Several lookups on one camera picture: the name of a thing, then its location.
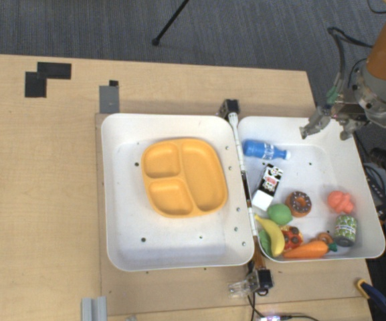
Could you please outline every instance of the blue bottle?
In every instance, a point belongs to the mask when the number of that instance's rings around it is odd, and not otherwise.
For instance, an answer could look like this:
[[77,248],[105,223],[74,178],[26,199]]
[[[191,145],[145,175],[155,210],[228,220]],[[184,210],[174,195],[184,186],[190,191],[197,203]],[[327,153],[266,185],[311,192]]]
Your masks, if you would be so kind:
[[258,157],[266,160],[282,158],[288,160],[291,154],[287,150],[280,150],[274,145],[258,140],[245,140],[243,143],[245,156]]

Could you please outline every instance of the yellow plate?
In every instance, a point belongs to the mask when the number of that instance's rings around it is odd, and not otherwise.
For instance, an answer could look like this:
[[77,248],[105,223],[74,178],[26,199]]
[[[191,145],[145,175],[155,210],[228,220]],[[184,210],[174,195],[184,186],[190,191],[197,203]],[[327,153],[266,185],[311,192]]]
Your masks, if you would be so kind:
[[227,185],[215,150],[202,140],[158,142],[142,155],[142,176],[154,210],[165,217],[195,217],[222,208]]

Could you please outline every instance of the wooden tabletop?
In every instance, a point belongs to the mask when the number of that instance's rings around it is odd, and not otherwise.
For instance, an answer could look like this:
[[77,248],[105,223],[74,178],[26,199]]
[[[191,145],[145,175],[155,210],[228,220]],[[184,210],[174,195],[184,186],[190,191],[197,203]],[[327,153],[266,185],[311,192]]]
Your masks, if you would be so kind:
[[[25,72],[36,72],[38,62],[71,63],[72,78],[47,80],[47,98],[25,98]],[[120,83],[122,112],[209,115],[226,98],[240,101],[241,116],[308,117],[314,109],[304,72],[0,55],[0,320],[80,320],[81,299],[105,294],[95,114],[99,86],[109,80]],[[275,288],[258,300],[259,310],[371,320],[354,287],[358,278],[369,281],[365,260],[290,265],[269,263]],[[210,280],[215,273],[209,270]],[[108,309],[130,296],[136,310],[109,320],[133,312],[138,321],[250,319],[245,300],[182,310],[170,296],[129,295],[135,277]],[[293,280],[304,286],[299,298]],[[147,304],[157,307],[141,307]]]

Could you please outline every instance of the orange carrot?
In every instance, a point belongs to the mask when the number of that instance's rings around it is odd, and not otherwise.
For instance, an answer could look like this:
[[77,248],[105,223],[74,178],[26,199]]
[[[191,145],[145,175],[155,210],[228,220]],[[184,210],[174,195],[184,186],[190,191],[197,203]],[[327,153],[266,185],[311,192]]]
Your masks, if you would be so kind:
[[322,240],[314,240],[310,243],[298,246],[283,254],[284,258],[320,258],[328,252],[328,245]]

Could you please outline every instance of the green can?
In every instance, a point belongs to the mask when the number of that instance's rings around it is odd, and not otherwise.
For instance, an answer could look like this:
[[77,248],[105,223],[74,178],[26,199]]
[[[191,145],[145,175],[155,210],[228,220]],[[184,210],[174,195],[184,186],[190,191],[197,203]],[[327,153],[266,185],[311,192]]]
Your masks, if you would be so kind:
[[338,246],[350,247],[355,244],[358,221],[350,215],[340,215],[335,223],[334,241]]

